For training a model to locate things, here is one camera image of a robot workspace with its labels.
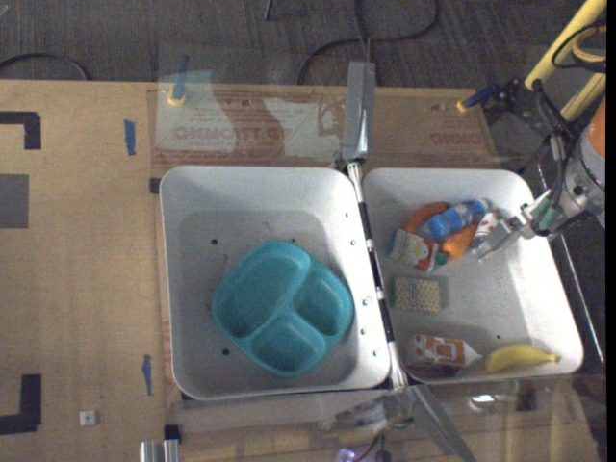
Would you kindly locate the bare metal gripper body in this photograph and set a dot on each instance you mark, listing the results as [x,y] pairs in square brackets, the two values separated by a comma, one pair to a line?
[580,199]

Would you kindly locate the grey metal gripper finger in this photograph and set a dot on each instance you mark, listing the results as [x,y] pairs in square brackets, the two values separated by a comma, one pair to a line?
[503,233]
[485,250]

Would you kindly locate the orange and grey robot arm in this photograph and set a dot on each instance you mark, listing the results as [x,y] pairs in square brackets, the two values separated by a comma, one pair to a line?
[596,142]

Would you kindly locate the white and red small carton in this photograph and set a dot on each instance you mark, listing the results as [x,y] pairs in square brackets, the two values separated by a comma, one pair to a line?
[487,222]

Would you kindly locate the orange toy carrot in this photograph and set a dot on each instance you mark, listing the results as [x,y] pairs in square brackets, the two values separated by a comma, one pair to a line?
[459,244]

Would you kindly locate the blue plastic bottle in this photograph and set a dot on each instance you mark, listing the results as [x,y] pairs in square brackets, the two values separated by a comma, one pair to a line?
[450,219]

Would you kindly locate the white plastic tray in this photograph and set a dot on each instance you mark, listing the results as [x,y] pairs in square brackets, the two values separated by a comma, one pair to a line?
[520,301]
[202,277]

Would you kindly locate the orange toy sausage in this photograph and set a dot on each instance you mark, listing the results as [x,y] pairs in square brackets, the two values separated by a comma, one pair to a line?
[419,213]

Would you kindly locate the white and orange packet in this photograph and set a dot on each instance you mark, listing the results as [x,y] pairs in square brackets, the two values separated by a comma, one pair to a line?
[408,247]

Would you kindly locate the white and orange carton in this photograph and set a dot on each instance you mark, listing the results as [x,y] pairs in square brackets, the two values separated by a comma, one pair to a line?
[440,350]

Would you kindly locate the yellow banana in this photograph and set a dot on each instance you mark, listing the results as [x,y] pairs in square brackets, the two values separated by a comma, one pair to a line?
[517,357]

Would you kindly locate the thin black and white rod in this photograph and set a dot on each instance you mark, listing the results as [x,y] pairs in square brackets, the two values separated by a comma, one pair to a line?
[370,246]

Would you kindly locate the brown cardboard board, red print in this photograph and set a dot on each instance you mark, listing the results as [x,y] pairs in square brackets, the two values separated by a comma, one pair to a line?
[414,123]

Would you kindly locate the teal divided plate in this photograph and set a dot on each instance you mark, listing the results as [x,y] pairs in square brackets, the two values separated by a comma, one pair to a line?
[281,306]

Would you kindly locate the small white square block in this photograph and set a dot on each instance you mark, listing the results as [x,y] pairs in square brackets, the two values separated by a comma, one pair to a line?
[88,418]

